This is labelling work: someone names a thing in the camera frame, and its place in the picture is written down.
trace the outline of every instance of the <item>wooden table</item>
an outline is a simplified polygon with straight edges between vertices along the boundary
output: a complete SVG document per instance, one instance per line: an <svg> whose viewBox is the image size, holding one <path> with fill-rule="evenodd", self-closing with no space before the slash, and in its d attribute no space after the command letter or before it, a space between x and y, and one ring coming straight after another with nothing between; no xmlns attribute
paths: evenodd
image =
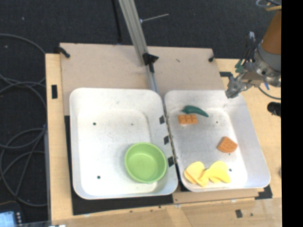
<svg viewBox="0 0 303 227"><path fill-rule="evenodd" d="M263 95L257 88L242 92L271 173L272 199L255 200L260 189L223 193L200 194L177 190L174 204L126 210L113 210L87 215L73 215L68 156L64 125L62 89L62 55L46 55L47 115L50 169L50 219L53 224L72 226L281 226L282 182L281 118L271 115L267 105L276 101ZM216 59L218 71L234 72L237 60ZM222 77L223 88L228 78ZM57 97L52 99L52 85L57 86ZM270 94L280 97L279 88Z"/></svg>

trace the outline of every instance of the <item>green plastic bowl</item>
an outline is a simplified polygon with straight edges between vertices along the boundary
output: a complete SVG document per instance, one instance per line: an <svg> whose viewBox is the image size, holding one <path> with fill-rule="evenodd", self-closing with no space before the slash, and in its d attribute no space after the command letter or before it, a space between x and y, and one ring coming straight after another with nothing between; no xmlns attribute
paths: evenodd
<svg viewBox="0 0 303 227"><path fill-rule="evenodd" d="M153 183L166 173L167 161L163 152L155 145L140 142L126 152L125 167L128 174L141 183Z"/></svg>

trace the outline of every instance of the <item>metal rod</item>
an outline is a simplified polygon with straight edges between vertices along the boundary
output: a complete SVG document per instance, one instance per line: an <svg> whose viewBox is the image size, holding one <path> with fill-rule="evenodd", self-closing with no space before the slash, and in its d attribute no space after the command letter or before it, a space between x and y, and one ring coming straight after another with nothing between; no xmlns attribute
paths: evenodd
<svg viewBox="0 0 303 227"><path fill-rule="evenodd" d="M118 43L122 42L122 33L121 33L121 28L120 28L120 23L119 23L119 18L118 18L118 12L116 8L116 3L115 0L111 0L112 6L113 6L113 11L114 11L114 16L115 16L115 22L116 22L116 27L117 27L117 33L118 33Z"/></svg>
<svg viewBox="0 0 303 227"><path fill-rule="evenodd" d="M155 16L155 17L149 17L149 18L146 18L146 19L141 19L140 22L143 23L143 22L146 22L146 21L150 21L150 20L154 20L154 19L157 19L157 18L165 17L165 16L168 16L168 15L169 15L169 13L158 15L158 16Z"/></svg>
<svg viewBox="0 0 303 227"><path fill-rule="evenodd" d="M148 49L134 0L119 0L119 4L139 62L141 65L145 66L143 54L148 53ZM154 73L150 72L148 66L146 68L151 90L158 92Z"/></svg>

